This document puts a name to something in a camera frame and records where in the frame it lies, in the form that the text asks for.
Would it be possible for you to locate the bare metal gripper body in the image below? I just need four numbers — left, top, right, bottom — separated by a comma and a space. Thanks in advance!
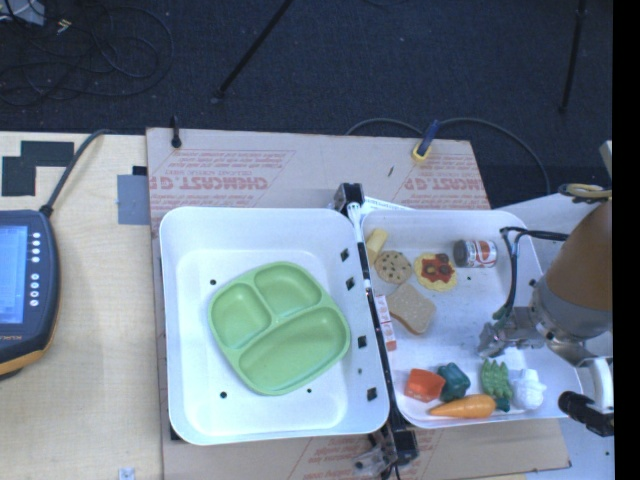
501, 306, 609, 368

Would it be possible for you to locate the white plastic tray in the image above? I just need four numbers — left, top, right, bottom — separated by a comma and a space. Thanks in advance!
158, 205, 392, 447
359, 208, 586, 430

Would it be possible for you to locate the light green lettuce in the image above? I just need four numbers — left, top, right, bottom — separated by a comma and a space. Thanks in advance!
480, 358, 515, 402

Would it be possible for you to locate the dark green pepper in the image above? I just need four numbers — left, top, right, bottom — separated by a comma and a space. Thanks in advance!
436, 361, 472, 403

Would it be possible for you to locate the white garlic bulb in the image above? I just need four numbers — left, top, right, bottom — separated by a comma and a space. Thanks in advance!
510, 367, 548, 412

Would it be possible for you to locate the orange carrot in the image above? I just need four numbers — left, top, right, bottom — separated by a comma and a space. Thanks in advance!
428, 393, 512, 421

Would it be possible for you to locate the small red and white can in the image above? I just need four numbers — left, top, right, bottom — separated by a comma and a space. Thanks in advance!
452, 238, 499, 270

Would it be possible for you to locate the yellow and red pizza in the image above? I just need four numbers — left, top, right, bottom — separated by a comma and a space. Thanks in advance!
413, 251, 459, 294

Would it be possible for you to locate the brown bread slice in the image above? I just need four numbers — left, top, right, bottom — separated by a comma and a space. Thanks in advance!
386, 282, 438, 336

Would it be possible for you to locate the white and red packet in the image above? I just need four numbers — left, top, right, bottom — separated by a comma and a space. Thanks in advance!
374, 294, 399, 354

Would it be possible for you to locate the brown chocolate chip biscuit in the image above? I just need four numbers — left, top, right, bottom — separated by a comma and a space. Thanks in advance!
373, 249, 414, 286

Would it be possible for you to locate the thin black and white rod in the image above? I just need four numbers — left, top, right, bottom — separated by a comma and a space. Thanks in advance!
346, 201, 407, 432

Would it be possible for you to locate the yellow cheese wedge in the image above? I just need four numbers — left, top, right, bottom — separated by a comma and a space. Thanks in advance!
364, 227, 390, 265

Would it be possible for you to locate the white paper sheet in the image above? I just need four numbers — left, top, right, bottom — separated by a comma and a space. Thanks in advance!
360, 195, 417, 215

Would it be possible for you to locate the green divided plate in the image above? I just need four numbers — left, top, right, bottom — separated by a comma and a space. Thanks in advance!
206, 260, 353, 398

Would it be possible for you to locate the brown cardboard board red print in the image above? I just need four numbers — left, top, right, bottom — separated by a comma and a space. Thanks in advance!
144, 126, 573, 480

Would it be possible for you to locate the black cylinder on white bracket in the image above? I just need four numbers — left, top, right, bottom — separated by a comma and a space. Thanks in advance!
557, 356, 615, 438

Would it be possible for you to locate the black block with thin wires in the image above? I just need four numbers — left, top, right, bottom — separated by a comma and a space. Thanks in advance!
332, 182, 365, 214
368, 426, 420, 470

